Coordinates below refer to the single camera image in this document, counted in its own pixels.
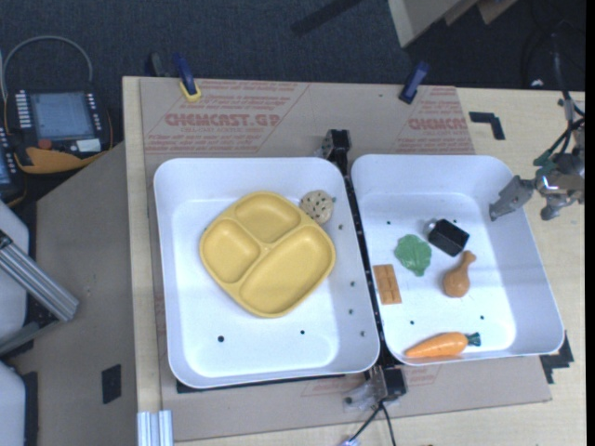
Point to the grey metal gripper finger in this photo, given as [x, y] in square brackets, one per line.
[511, 195]
[553, 207]

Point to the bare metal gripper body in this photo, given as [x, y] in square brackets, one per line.
[568, 174]

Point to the small black carton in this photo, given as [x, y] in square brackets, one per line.
[448, 238]

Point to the white plastic tray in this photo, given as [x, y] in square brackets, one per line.
[502, 272]
[260, 346]

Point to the orange chicken drumstick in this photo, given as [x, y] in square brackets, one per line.
[456, 282]

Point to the green lettuce leaf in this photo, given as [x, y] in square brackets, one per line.
[413, 253]

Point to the orange rectangular cracker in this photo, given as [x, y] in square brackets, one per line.
[387, 284]

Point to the thin black and white rod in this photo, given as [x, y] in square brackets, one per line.
[361, 244]

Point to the orange carrot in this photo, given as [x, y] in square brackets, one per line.
[439, 345]

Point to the beige chocolate chip biscuit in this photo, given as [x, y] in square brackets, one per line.
[317, 205]

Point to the brown cardboard board red print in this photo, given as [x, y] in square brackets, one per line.
[279, 123]

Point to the yellow divided plate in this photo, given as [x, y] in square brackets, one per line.
[279, 267]

